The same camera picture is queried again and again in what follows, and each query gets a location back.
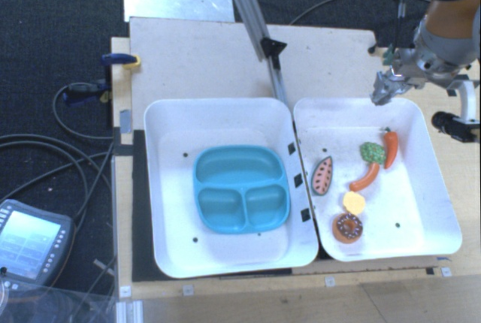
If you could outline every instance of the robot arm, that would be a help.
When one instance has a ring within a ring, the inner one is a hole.
[[[457,140],[479,142],[479,121],[474,119],[474,90],[479,81],[460,74],[481,57],[479,4],[480,0],[431,0],[414,35],[414,46],[390,48],[385,54],[389,70],[377,74],[373,103],[386,104],[412,87],[421,89],[426,82],[434,83],[450,95],[458,93],[462,109],[460,116],[436,113],[433,125]]]

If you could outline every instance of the wooden table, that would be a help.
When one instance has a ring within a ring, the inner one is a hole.
[[[375,55],[367,52],[374,44],[369,31],[269,29],[272,38],[288,43],[280,60],[290,109],[302,97],[366,97],[375,72],[383,69],[382,50]],[[143,109],[159,98],[271,95],[267,66],[256,58],[242,24],[133,19],[131,38],[113,38],[112,51],[132,51],[142,58],[137,71],[113,66],[115,127],[120,112],[131,110],[132,128],[142,129]],[[213,79],[221,72],[222,82],[230,87]],[[479,79],[479,66],[474,65],[469,74]],[[476,94],[479,103],[479,90]],[[439,110],[460,113],[459,100],[432,85],[404,97],[419,105],[428,122]],[[477,320],[481,313],[479,144],[459,143],[430,124],[428,130],[461,226],[459,251],[441,259],[317,261],[289,276],[133,282],[132,157],[116,156],[118,296],[143,300],[145,321],[159,321],[159,316],[160,321],[197,322]],[[121,141],[131,144],[132,133],[121,134]],[[426,268],[434,273],[427,274]]]

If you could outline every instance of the white tray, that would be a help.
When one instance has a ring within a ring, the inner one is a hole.
[[[313,261],[319,242],[287,107],[272,98],[162,100],[144,117],[153,248],[159,268],[186,278],[301,267]],[[254,144],[272,149],[284,163],[291,201],[288,219],[260,234],[218,234],[195,205],[193,165],[212,146]],[[289,144],[296,150],[289,152]]]
[[[461,230],[431,145],[421,110],[395,98],[375,107],[363,98],[306,98],[294,110],[304,169],[310,185],[317,163],[330,155],[333,177],[327,195],[312,195],[321,244],[339,261],[451,254],[461,246]],[[399,137],[395,163],[360,191],[366,207],[359,215],[362,237],[352,244],[333,237],[334,217],[343,211],[349,183],[367,169],[359,153],[365,141],[383,145],[390,127]]]

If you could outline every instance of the screen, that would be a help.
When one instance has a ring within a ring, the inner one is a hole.
[[[0,264],[9,273],[36,279],[60,225],[13,211],[0,233]]]

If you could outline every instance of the chocolate donut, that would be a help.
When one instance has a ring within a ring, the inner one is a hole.
[[[356,215],[341,213],[332,222],[332,233],[342,243],[354,243],[362,235],[362,222]]]

